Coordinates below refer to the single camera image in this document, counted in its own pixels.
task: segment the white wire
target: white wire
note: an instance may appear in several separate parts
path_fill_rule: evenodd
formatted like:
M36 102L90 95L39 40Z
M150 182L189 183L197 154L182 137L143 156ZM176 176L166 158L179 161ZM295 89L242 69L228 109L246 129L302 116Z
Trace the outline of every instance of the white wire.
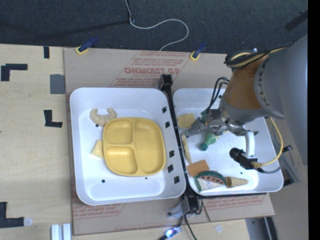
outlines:
M166 20L164 20L164 21L159 22L158 24L155 24L155 25L153 25L153 26L148 26L148 27L141 27L141 26L135 25L135 24L132 22L132 19L131 19L131 11L130 11L130 8L129 8L128 1L127 1L127 0L124 0L124 1L125 1L126 8L127 8L128 12L129 12L129 21L130 21L130 24L131 24L133 27L137 28L137 29L140 29L140 30L150 30L150 29L153 29L153 28L155 28L155 27L157 27L157 26L159 26L159 25L161 25L161 24L163 24L163 23L166 23L166 22L179 22L179 23L181 23L181 24L183 24L183 25L185 26L185 28L186 28L186 35L184 36L184 38L179 39L179 40L174 41L174 42L170 42L170 43L164 45L164 46L160 49L160 51L162 51L165 47L170 46L170 45L173 45L173 44L176 44L176 43L179 43L179 42L185 40L185 39L188 37L188 35L189 35L189 28L188 28L187 24L185 24L182 20L176 19L176 18L166 19Z

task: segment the yellow cable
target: yellow cable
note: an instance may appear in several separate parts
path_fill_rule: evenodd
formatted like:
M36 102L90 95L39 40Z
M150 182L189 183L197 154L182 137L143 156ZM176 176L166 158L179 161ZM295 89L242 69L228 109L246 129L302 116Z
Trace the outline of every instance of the yellow cable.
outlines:
M242 61L242 62L239 62L238 64L232 65L231 67L232 67L232 68L235 68L235 69L241 68L241 67L243 67L243 66L246 66L247 64L250 64L250 63L256 61L256 60L259 59L259 58L262 58L262 57L265 56L265 55L273 54L273 53L278 52L278 51L281 51L281 50L283 50L283 49L285 49L285 48L286 48L286 47L282 47L282 48L278 48L278 49L271 50L271 51L269 51L269 52L257 53L255 56L253 56L253 57L251 57L251 58L249 58L249 59L247 59L247 60L244 60L244 61ZM235 56L233 56L233 57L230 59L230 61L233 61L234 59L237 59L237 58L239 58L239 57L241 57L241 56L251 55L251 54L252 54L252 53L249 53L249 52L241 52L241 53L236 54Z
M271 118L271 117L269 117L269 118L270 118L270 120L271 120L271 123L272 123L273 127L274 127L275 130L276 130L276 133L277 133L278 136L279 136L280 149L279 149L279 152L278 152L278 154L276 155L276 157L275 157L274 159L270 160L269 162L263 162L263 163L261 163L261 162L252 162L251 164L254 166L255 169L261 168L261 167L263 167L263 166L268 166L268 165L274 163L275 161L277 161L277 160L280 158L280 156L281 156L281 154L282 154L282 150L283 150L283 148L284 148L284 141L283 141L283 139L282 139L281 133L280 133L280 131L279 131L279 129L278 129L275 121L273 120L273 118Z

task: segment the dark carpet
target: dark carpet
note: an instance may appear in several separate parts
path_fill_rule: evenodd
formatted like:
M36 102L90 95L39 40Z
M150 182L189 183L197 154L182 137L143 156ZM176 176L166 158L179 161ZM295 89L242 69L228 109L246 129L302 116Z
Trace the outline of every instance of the dark carpet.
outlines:
M1 0L0 44L76 47L99 37L96 48L159 50L182 39L177 21L142 30L129 24L125 0ZM188 37L164 51L258 51L308 33L308 0L128 0L137 26L183 21Z

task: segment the green toy bottle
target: green toy bottle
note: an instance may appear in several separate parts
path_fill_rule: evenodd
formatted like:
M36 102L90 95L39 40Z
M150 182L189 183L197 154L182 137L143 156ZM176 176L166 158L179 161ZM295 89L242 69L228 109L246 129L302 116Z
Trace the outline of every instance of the green toy bottle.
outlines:
M202 151L206 151L208 149L208 146L213 143L216 143L216 141L217 141L217 137L212 132L208 132L205 135L204 142L201 143L199 147Z

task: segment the yellow divided plate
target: yellow divided plate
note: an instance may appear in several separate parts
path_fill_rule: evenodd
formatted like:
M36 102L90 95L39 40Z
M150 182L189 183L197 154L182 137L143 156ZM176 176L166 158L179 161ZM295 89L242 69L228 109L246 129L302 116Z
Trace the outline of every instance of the yellow divided plate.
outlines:
M166 163L164 138L152 120L120 117L103 129L103 153L108 168L123 176L148 176L160 172Z

